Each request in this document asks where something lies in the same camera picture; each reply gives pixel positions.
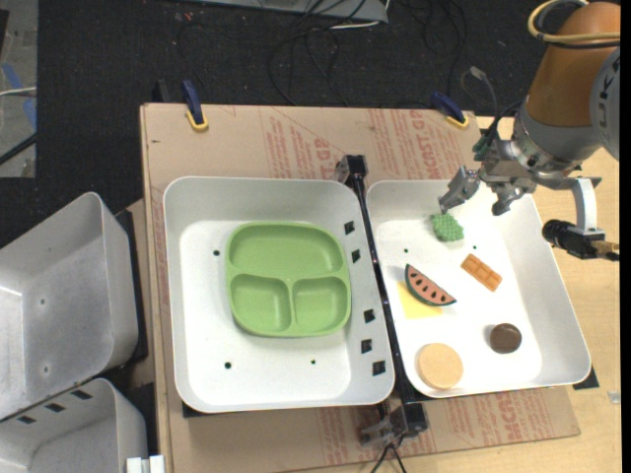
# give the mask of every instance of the white tray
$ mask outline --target white tray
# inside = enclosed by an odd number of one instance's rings
[[[103,378],[0,422],[0,473],[122,473],[139,456],[144,419]]]
[[[0,419],[126,362],[129,241],[86,193],[0,250]]]
[[[511,211],[495,217],[493,193],[482,185],[473,198],[451,209],[464,228],[464,239],[442,242],[430,216],[440,214],[438,197],[447,181],[383,181],[367,193],[368,210],[405,372],[412,385],[431,397],[462,396],[576,383],[590,372],[583,334],[554,260],[541,236],[534,202],[526,196]],[[472,253],[503,277],[489,291],[460,268]],[[409,263],[433,279],[457,302],[415,316],[405,311],[399,286]],[[523,342],[511,354],[497,354],[488,342],[490,329],[513,323]],[[440,342],[460,355],[464,373],[450,390],[428,386],[416,371],[424,345]]]
[[[219,413],[367,405],[389,396],[394,372],[386,323],[350,189],[329,180],[183,177],[168,187],[164,207],[175,383],[188,406]],[[270,338],[236,325],[223,252],[231,232],[252,221],[312,223],[339,239],[352,295],[342,329]],[[354,231],[347,235],[349,222]],[[353,262],[355,250],[360,258]]]

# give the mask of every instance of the blue and yellow clamp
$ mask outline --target blue and yellow clamp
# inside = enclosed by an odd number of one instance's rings
[[[435,91],[430,96],[430,104],[433,108],[438,109],[445,115],[445,119],[456,128],[463,130],[469,125],[469,119],[466,117],[457,103],[446,95]]]
[[[201,103],[199,102],[199,96],[193,86],[193,83],[187,79],[181,82],[181,91],[184,95],[184,101],[188,105],[188,111],[186,117],[188,122],[195,131],[205,131],[208,129],[208,120],[201,110]]]

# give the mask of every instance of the watermelon slice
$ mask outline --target watermelon slice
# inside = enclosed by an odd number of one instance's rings
[[[405,284],[411,295],[424,304],[444,306],[456,302],[456,298],[410,264],[405,265]]]

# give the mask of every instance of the cardboard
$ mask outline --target cardboard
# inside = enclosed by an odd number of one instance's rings
[[[373,407],[184,417],[173,373],[163,193],[186,175],[331,179],[345,154],[366,157],[368,182],[451,178],[460,165],[475,167],[475,117],[468,114],[470,124],[461,130],[434,110],[203,110],[209,128],[201,133],[191,128],[182,104],[152,103],[140,110],[159,447],[168,471],[271,473],[374,461],[381,451],[359,443],[359,431],[379,419]],[[431,400],[425,410],[430,429],[407,439],[402,456],[580,433],[564,387]]]

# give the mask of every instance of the gray floor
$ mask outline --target gray floor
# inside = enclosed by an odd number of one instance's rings
[[[37,81],[37,0],[0,0],[0,9],[10,12],[0,53],[0,92],[36,86]],[[8,70],[15,75],[8,75]],[[28,117],[28,105],[36,98],[0,97],[0,156],[35,133]],[[35,176],[35,146],[30,146],[0,166],[0,177]]]

